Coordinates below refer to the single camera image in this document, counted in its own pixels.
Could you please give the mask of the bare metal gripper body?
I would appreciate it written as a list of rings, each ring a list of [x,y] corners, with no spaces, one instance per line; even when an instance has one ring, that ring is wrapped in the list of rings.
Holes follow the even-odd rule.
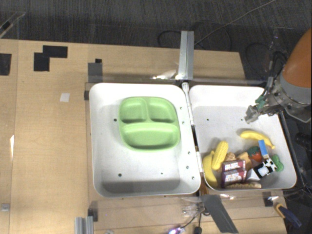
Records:
[[[303,122],[309,123],[312,119],[312,111],[307,104],[301,104],[287,96],[283,90],[266,91],[257,99],[257,110],[259,114],[269,116],[282,111],[289,116]]]

